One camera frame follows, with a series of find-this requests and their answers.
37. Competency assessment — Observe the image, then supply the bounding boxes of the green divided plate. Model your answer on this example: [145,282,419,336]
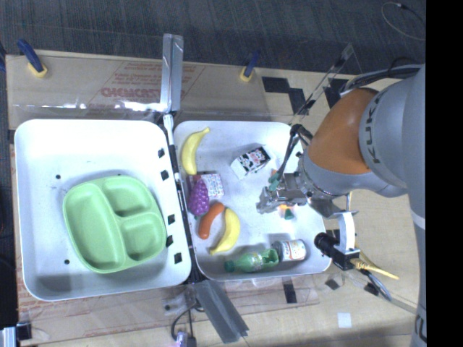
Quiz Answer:
[61,174,168,275]

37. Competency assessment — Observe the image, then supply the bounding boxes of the orange carrot with green top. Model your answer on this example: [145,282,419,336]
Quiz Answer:
[277,203,296,221]

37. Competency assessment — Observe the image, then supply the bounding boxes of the green plastic bottle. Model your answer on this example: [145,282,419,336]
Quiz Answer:
[224,248,280,274]

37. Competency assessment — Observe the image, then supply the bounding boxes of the black and white cow carton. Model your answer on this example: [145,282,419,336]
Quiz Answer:
[230,145,273,180]

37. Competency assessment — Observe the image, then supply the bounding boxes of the black cylinder on white bracket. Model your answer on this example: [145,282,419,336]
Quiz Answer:
[313,210,362,271]

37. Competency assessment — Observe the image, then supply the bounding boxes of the purple grapes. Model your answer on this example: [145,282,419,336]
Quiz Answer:
[187,179,211,217]

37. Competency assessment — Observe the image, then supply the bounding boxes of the white carton with coloured dots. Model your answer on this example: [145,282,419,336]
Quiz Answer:
[197,173,225,199]

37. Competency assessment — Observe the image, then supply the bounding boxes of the white and orange small can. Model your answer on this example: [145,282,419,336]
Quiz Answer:
[271,239,307,262]

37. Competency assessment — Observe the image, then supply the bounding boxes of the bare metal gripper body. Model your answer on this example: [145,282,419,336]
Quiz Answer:
[271,171,316,207]

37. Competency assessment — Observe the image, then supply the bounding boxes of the orange sausage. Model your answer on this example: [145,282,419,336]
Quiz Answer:
[197,201,226,240]

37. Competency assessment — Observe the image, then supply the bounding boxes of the yellow banana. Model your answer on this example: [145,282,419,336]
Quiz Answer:
[179,127,211,176]
[208,207,242,256]

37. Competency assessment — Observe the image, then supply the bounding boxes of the white plastic tray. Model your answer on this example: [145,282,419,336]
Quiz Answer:
[172,120,333,282]
[13,118,192,302]

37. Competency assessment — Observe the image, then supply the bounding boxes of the brown cardboard board red print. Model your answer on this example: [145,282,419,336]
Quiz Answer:
[5,48,321,345]

